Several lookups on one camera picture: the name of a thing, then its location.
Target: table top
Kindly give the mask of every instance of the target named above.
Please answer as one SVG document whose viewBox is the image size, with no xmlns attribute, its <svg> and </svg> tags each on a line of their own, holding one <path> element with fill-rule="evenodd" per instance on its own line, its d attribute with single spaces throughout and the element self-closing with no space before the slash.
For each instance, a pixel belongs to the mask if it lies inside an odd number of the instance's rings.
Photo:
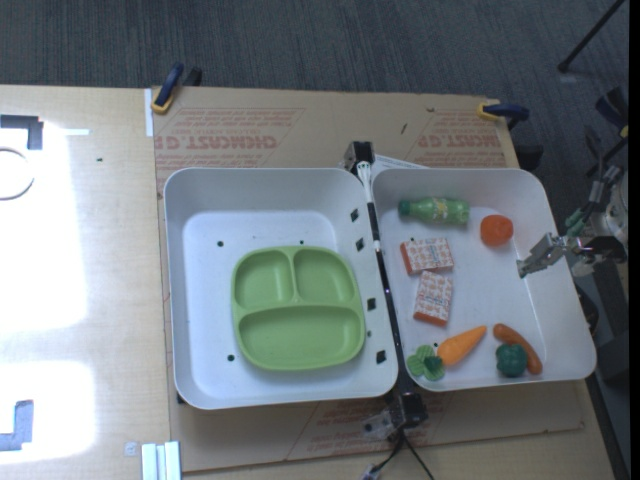
<svg viewBox="0 0 640 480">
<path fill-rule="evenodd" d="M 46 130 L 42 151 L 27 154 L 33 185 L 22 197 L 0 201 L 0 411 L 27 399 L 35 411 L 32 442 L 0 452 L 0 476 L 140 478 L 140 446 L 175 436 L 145 91 L 0 86 L 0 114 L 39 116 Z M 503 146 L 512 163 L 511 144 Z M 435 478 L 613 478 L 585 382 L 571 385 L 579 429 L 418 451 Z M 350 479 L 387 455 L 190 478 Z M 383 475 L 424 477 L 408 450 Z"/>
</svg>

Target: black pole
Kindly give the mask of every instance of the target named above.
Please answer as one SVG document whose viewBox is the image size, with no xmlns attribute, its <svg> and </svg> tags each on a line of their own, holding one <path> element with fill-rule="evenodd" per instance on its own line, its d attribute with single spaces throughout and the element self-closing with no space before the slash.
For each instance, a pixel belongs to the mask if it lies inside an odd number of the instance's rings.
<svg viewBox="0 0 640 480">
<path fill-rule="evenodd" d="M 565 60 L 558 64 L 558 71 L 560 71 L 561 73 L 566 73 L 568 71 L 571 61 L 576 58 L 576 56 L 582 51 L 587 43 L 591 41 L 593 36 L 598 33 L 602 26 L 607 22 L 611 15 L 618 10 L 618 7 L 620 7 L 622 5 L 622 2 L 624 1 L 625 0 L 616 0 L 616 2 L 611 6 L 611 9 L 609 9 L 602 18 L 600 18 L 600 21 L 598 21 L 598 23 L 596 23 L 596 25 L 589 31 L 585 38 L 580 41 L 580 44 L 578 44 L 578 46 L 574 48 L 574 50 Z"/>
</svg>

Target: cardboard sheet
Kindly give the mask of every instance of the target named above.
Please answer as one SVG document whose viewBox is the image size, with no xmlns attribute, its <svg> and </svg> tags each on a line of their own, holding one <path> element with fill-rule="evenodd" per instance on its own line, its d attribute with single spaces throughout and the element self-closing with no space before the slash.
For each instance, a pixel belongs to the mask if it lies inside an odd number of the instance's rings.
<svg viewBox="0 0 640 480">
<path fill-rule="evenodd" d="M 367 453 L 363 420 L 381 399 L 205 412 L 179 403 L 173 383 L 171 309 L 162 190 L 185 167 L 333 167 L 349 144 L 432 167 L 515 167 L 504 120 L 477 117 L 482 96 L 345 94 L 180 88 L 168 114 L 153 116 L 171 438 L 184 472 Z M 408 435 L 414 446 L 580 428 L 572 383 L 423 392 L 429 419 Z"/>
</svg>

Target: toy bottle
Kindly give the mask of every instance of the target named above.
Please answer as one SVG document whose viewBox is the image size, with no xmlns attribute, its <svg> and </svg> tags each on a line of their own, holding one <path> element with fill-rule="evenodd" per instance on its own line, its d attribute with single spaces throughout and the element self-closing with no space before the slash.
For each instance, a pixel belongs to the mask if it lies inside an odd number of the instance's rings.
<svg viewBox="0 0 640 480">
<path fill-rule="evenodd" d="M 402 200 L 398 205 L 402 216 L 416 217 L 427 223 L 466 224 L 469 203 L 460 199 L 426 197 L 419 201 Z"/>
</svg>

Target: green plate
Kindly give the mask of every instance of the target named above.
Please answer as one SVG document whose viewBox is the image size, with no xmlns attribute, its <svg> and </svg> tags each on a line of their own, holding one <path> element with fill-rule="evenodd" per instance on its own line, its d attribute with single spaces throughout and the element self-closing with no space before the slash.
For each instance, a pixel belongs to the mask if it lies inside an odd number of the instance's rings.
<svg viewBox="0 0 640 480">
<path fill-rule="evenodd" d="M 290 246 L 245 255 L 232 276 L 235 335 L 267 370 L 311 370 L 355 357 L 364 314 L 349 265 L 330 249 Z"/>
</svg>

